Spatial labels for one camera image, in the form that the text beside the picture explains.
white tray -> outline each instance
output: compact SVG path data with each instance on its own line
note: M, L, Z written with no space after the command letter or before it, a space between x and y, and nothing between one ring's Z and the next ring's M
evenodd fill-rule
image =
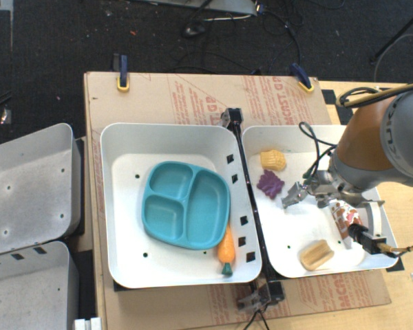
M72 233L81 218L81 157L57 124L0 145L0 254Z
M313 129L319 139L336 144L345 126L320 125L313 126ZM384 254L368 254L358 243L344 243L329 208L319 209L315 198L310 195L286 210L282 208L282 197L287 195L288 189L296 181L303 181L301 176L316 159L314 141L306 137L298 126L253 126L245 130L242 141L269 261L279 274L297 278L381 269L392 267L397 262L396 258ZM321 144L320 148L320 152L323 152L327 146ZM274 171L276 176L285 181L282 193L274 200L256 187L263 174L260 153L271 149L281 151L286 158L286 168ZM325 170L327 167L326 156L320 161L319 169ZM369 190L364 196L368 199L379 199L376 189ZM357 210L363 224L368 226L366 210ZM396 246L383 206L381 223L383 236L387 237L390 245ZM315 271L308 271L301 265L299 253L320 239L327 240L335 255Z
M62 242L0 255L0 330L72 330L78 272Z
M109 270L118 284L144 288L247 283L257 278L262 267L258 237L237 140L230 131L220 126L111 124L102 132L100 145ZM205 167L229 185L236 251L232 276L221 274L216 247L188 250L145 232L141 219L145 184L152 168L164 161ZM245 244L239 246L243 238Z

wooden table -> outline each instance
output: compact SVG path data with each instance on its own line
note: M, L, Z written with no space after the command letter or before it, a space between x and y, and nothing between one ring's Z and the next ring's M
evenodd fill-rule
M332 89L337 95L341 92L353 89L358 86L382 88L395 87L397 84L378 84L378 83L357 83L357 82L324 82L319 81L321 89ZM96 303L98 316L103 321L103 328L109 330L123 330L110 327L113 324L113 315L107 313L108 290L107 261L102 257L101 248L107 248L101 244L100 229L105 226L100 225L97 211L97 197L95 181L97 177L93 172L94 151L97 148L92 146L89 138L92 134L92 117L89 111L88 93L85 92L86 116L87 116L87 153L89 158L89 182L90 182L90 206L92 207L92 230L93 230L93 249L94 249L94 269L96 282ZM333 124L339 124L339 118L334 105L328 105L328 112ZM401 247L413 245L413 188L408 188L399 184L381 184L378 187L379 194L385 200L385 211L387 212L393 233ZM291 329L315 329L315 330L357 330L366 328L376 329L413 329L413 253L407 253L403 257L404 270L387 272L382 271L390 294L391 303L389 305L377 307L364 307L359 309L349 309L344 311L332 311L330 313L316 313L306 316L293 316L286 318L276 318L268 320L271 330L291 330ZM122 316L122 309L117 311L116 316ZM153 318L153 305L150 305L150 318ZM238 330L243 329L245 323L226 324L216 327L203 327L198 329L221 329ZM135 329L135 324L131 324L130 329ZM251 329L264 329L261 321L255 322Z

teal plastic plate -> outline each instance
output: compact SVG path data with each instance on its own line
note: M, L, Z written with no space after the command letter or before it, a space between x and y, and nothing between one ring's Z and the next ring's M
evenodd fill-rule
M229 207L229 187L220 175L184 162L163 162L148 177L142 222L155 239L207 250L223 239Z

toy carrot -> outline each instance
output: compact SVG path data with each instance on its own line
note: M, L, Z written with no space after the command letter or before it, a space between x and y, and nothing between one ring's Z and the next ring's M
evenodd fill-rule
M233 270L231 269L231 263L235 258L234 242L233 235L231 234L231 228L226 225L225 235L220 241L218 246L218 257L219 260L224 264L222 274L223 275L232 275Z

black carpet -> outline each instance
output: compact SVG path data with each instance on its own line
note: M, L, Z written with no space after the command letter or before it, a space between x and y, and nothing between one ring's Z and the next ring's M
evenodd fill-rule
M320 80L413 82L413 0L260 0L265 14L205 22L182 38L194 9L124 0L14 0L0 11L0 104L12 111L0 143L59 122L85 135L83 74L109 71L114 53L130 72L288 75L300 63ZM225 17L202 11L197 17Z

